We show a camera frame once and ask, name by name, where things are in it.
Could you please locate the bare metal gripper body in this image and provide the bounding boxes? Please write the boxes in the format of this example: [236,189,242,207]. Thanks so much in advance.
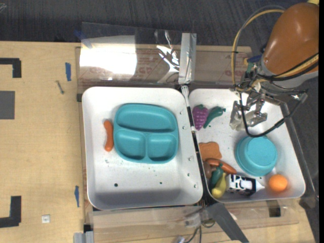
[244,84,308,109]

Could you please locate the green pepper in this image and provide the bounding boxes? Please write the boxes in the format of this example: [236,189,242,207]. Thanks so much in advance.
[202,106,227,129]

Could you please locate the white plastic tray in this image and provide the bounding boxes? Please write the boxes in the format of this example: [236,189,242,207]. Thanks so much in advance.
[81,86,204,211]
[188,88,306,204]

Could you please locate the purple grapes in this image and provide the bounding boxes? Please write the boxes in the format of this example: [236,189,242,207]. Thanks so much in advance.
[192,104,210,131]

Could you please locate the teal bowl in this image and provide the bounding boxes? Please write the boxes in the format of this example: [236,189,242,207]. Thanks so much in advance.
[234,135,278,177]

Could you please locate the brown bread slice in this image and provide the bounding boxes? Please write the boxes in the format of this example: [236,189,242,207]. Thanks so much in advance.
[198,141,223,163]

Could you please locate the orange carrot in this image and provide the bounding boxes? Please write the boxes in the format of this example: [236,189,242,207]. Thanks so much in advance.
[205,158,237,175]

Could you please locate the brown mushroom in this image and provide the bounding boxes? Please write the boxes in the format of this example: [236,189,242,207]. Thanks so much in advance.
[204,161,216,180]

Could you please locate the dark green vegetable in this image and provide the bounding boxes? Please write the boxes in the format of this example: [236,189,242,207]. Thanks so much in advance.
[210,163,225,188]

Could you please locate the orange fruit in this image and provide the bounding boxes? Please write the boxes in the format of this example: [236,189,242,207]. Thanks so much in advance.
[268,174,289,193]

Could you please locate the teal divided plate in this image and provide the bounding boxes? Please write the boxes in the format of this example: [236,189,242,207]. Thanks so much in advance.
[113,103,180,165]

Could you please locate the orange sausage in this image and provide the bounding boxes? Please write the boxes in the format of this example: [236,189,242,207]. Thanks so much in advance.
[103,119,114,152]

